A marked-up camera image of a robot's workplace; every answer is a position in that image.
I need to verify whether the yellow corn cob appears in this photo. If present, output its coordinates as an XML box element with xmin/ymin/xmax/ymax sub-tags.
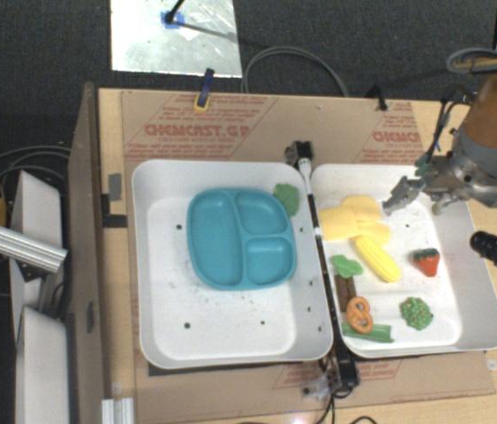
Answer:
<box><xmin>354</xmin><ymin>234</ymin><xmax>403</xmax><ymax>284</ymax></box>

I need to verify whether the orange pretzel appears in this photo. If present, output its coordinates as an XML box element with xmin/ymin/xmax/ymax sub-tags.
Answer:
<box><xmin>345</xmin><ymin>295</ymin><xmax>374</xmax><ymax>334</ymax></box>

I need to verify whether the green celery stick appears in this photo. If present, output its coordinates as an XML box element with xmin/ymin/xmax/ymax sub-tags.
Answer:
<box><xmin>341</xmin><ymin>322</ymin><xmax>395</xmax><ymax>345</ymax></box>

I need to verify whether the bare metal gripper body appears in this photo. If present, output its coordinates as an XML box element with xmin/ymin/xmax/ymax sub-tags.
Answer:
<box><xmin>419</xmin><ymin>153</ymin><xmax>497</xmax><ymax>208</ymax></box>

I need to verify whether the green lettuce leaf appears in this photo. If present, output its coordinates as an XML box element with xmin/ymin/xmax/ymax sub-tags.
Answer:
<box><xmin>272</xmin><ymin>182</ymin><xmax>301</xmax><ymax>218</ymax></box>
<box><xmin>330</xmin><ymin>254</ymin><xmax>365</xmax><ymax>279</ymax></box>

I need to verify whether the white plastic tray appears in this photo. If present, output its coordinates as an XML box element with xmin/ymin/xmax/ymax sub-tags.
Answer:
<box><xmin>309</xmin><ymin>162</ymin><xmax>497</xmax><ymax>360</ymax></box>
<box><xmin>131</xmin><ymin>158</ymin><xmax>335</xmax><ymax>370</ymax></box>

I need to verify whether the brown cardboard board red print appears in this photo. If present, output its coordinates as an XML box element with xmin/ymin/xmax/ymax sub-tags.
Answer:
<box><xmin>119</xmin><ymin>88</ymin><xmax>497</xmax><ymax>415</ymax></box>

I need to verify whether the thin black and white rod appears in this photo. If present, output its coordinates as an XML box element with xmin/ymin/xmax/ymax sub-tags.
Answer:
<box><xmin>298</xmin><ymin>156</ymin><xmax>351</xmax><ymax>368</ymax></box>

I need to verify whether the pale yellow cheese slice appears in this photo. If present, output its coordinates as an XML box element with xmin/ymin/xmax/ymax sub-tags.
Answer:
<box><xmin>339</xmin><ymin>194</ymin><xmax>384</xmax><ymax>225</ymax></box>
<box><xmin>318</xmin><ymin>205</ymin><xmax>360</xmax><ymax>242</ymax></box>
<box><xmin>356</xmin><ymin>221</ymin><xmax>393</xmax><ymax>245</ymax></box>

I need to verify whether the blue divided plate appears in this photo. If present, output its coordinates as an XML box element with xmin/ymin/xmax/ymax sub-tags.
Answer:
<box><xmin>185</xmin><ymin>186</ymin><xmax>298</xmax><ymax>292</ymax></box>

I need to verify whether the red strawberry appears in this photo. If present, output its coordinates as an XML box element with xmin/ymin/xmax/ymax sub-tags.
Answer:
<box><xmin>412</xmin><ymin>247</ymin><xmax>441</xmax><ymax>278</ymax></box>

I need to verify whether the brown chocolate bar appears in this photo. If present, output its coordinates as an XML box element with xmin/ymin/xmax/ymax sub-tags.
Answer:
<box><xmin>334</xmin><ymin>275</ymin><xmax>358</xmax><ymax>314</ymax></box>

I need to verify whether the black block with thin wires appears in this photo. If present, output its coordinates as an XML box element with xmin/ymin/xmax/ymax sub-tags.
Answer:
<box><xmin>335</xmin><ymin>354</ymin><xmax>362</xmax><ymax>391</ymax></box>
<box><xmin>284</xmin><ymin>140</ymin><xmax>316</xmax><ymax>166</ymax></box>

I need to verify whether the green peas heap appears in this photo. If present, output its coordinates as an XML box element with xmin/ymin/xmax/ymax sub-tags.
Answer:
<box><xmin>399</xmin><ymin>296</ymin><xmax>434</xmax><ymax>332</ymax></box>

